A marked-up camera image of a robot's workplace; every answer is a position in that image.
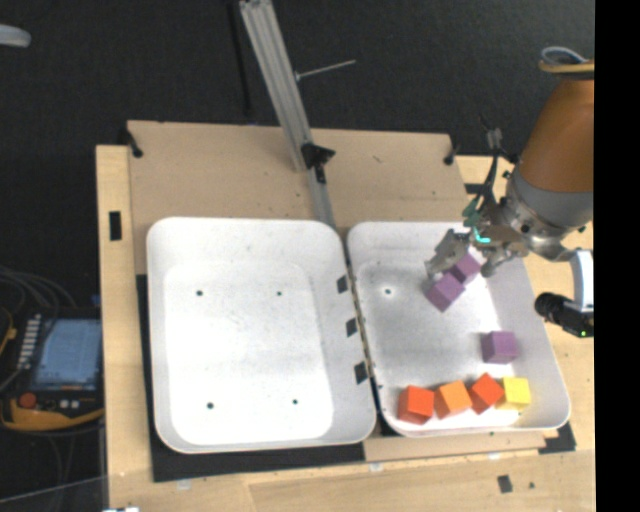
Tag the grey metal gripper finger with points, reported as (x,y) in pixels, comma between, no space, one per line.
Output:
(496,260)
(447,250)

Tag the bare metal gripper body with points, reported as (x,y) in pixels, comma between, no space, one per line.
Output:
(505,235)

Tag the purple cube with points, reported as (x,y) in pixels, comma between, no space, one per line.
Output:
(468,266)
(499,346)
(444,293)

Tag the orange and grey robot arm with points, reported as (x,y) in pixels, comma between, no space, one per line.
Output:
(560,145)

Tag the white plastic tray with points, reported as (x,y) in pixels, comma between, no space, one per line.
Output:
(425,350)
(250,340)

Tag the red cube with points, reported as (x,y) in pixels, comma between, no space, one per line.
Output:
(486,393)
(416,404)

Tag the yellow cube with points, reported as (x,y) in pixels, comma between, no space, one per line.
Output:
(516,393)

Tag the orange cube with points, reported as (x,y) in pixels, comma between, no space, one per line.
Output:
(453,399)

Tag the brown cardboard board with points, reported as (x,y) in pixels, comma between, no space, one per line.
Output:
(225,170)

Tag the black cylinder on white bracket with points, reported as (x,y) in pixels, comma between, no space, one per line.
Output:
(555,306)

